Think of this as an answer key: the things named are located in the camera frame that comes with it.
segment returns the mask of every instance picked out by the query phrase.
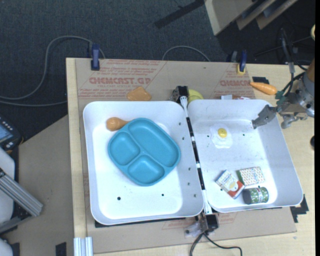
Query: black device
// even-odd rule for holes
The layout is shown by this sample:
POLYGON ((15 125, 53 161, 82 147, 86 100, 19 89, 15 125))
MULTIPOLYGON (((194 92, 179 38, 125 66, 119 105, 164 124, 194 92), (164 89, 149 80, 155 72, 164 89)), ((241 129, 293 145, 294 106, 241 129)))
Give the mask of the black device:
POLYGON ((18 129, 2 114, 0 114, 0 148, 11 151, 22 141, 18 129))

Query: black floor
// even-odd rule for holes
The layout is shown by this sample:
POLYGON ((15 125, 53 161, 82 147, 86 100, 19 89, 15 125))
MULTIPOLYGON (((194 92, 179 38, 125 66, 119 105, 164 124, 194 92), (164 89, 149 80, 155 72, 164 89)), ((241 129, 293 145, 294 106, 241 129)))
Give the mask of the black floor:
MULTIPOLYGON (((231 23, 214 36, 201 0, 64 0, 0 1, 0 114, 10 119, 25 140, 68 113, 67 104, 47 107, 17 106, 63 102, 66 92, 66 57, 87 57, 87 42, 61 39, 48 51, 47 74, 39 90, 46 48, 61 36, 78 36, 98 43, 108 59, 161 60, 174 46, 189 46, 212 62, 247 50, 247 63, 285 64, 280 29, 291 42, 310 35, 316 16, 315 0, 299 0, 260 30, 255 21, 243 30, 231 23)), ((295 58, 308 65, 315 56, 315 41, 294 44, 295 58)), ((166 60, 206 61, 196 51, 179 48, 166 60)))

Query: dark floor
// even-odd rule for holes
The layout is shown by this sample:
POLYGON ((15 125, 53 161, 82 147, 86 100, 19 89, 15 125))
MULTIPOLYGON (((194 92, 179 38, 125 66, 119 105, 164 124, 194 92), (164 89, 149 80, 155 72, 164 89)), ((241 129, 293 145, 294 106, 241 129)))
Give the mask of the dark floor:
MULTIPOLYGON (((25 140, 56 122, 68 112, 67 104, 47 107, 12 104, 50 104, 67 99, 66 57, 87 57, 88 44, 78 39, 61 39, 48 52, 47 75, 41 88, 49 43, 60 36, 79 36, 98 43, 108 59, 161 60, 174 46, 189 46, 203 52, 212 62, 225 62, 237 51, 247 50, 247 63, 284 64, 280 28, 291 42, 310 35, 315 24, 316 1, 299 0, 266 28, 255 21, 243 30, 231 23, 214 36, 204 4, 169 22, 165 17, 195 0, 0 0, 0 114, 9 118, 25 140)), ((315 42, 306 39, 294 44, 296 59, 308 65, 315 56, 315 42)), ((195 51, 180 48, 166 60, 206 61, 195 51)))

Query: egg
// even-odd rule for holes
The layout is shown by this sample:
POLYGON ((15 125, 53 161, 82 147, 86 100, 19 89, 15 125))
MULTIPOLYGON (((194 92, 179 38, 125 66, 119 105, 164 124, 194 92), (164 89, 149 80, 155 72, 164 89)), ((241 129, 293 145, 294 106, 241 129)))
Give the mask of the egg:
POLYGON ((218 149, 228 149, 232 146, 232 134, 225 124, 216 123, 210 126, 210 133, 210 139, 218 149))

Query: wooden table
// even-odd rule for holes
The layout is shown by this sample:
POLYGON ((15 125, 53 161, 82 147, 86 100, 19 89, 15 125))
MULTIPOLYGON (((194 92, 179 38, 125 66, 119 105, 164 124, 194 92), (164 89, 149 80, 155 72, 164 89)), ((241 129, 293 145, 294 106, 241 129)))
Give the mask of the wooden table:
MULTIPOLYGON (((218 67, 217 62, 209 63, 212 68, 218 67)), ((266 77, 270 84, 281 90, 290 80, 289 68, 286 65, 247 64, 247 71, 250 77, 266 77)), ((73 198, 73 222, 74 236, 76 238, 87 237, 86 212, 84 199, 84 180, 82 173, 82 152, 80 141, 80 119, 78 109, 77 72, 76 59, 66 59, 67 91, 68 91, 68 116, 70 133, 70 157, 72 177, 72 198, 73 198)), ((302 72, 298 67, 296 73, 302 72)), ((276 105, 274 96, 269 96, 255 90, 257 99, 263 99, 276 105)), ((315 134, 314 118, 304 121, 297 121, 292 127, 284 129, 289 152, 296 168, 309 211, 305 215, 298 216, 296 224, 297 232, 268 235, 260 237, 241 238, 220 241, 222 246, 239 246, 245 256, 270 256, 270 255, 291 255, 311 256, 316 254, 315 247, 315 152, 311 148, 310 139, 315 134)), ((124 255, 189 255, 190 244, 175 245, 167 247, 156 247, 138 249, 132 251, 119 251, 111 253, 96 254, 100 256, 124 256, 124 255)), ((209 242, 199 243, 194 255, 240 255, 236 249, 223 250, 209 242)))

